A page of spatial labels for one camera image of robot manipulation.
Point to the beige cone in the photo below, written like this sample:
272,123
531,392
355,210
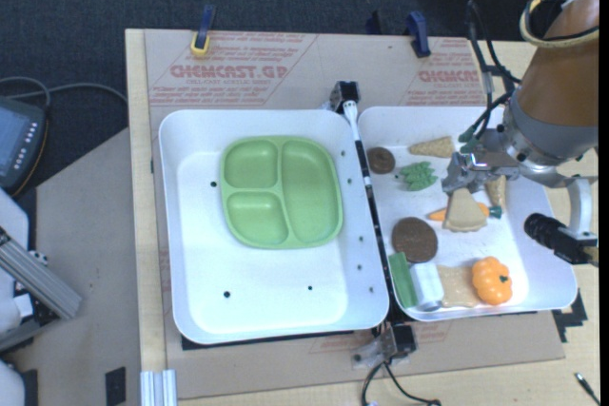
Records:
497,190
435,148

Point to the orange pumpkin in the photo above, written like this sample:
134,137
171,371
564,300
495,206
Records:
492,280

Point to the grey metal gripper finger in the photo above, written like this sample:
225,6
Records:
471,183
451,178

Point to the thin black and white rod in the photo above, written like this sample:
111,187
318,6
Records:
370,185

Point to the brown round biscuit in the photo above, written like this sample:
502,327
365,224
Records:
415,240

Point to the beige pizza slice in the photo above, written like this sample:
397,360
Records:
464,216

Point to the brown cardboard board red print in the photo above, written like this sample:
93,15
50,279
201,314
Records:
266,71

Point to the white plastic tray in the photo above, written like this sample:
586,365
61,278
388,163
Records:
266,290
476,247

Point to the orange carrot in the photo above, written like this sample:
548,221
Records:
437,215

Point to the green celery stick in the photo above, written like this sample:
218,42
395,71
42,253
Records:
403,280

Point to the beige bread slice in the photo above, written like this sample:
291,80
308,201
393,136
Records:
457,287

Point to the black cylinder on white bracket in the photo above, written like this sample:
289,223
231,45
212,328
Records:
554,233

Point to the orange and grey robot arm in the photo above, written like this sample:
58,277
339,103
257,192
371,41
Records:
556,76

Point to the green divided plate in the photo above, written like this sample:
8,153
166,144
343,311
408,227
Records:
304,190

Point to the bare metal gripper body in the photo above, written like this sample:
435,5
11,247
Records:
528,157

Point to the brown doughnut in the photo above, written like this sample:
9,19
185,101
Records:
380,160

